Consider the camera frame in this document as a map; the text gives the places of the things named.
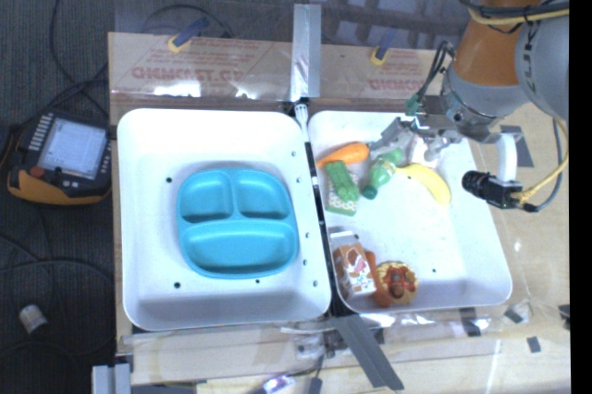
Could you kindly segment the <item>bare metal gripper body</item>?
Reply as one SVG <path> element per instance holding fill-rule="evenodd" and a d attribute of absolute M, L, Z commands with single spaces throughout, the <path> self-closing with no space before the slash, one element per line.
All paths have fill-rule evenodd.
<path fill-rule="evenodd" d="M 417 110 L 414 129 L 424 137 L 457 142 L 467 138 L 479 143 L 494 143 L 500 135 L 490 127 L 495 117 L 476 113 L 455 99 L 425 98 Z"/>

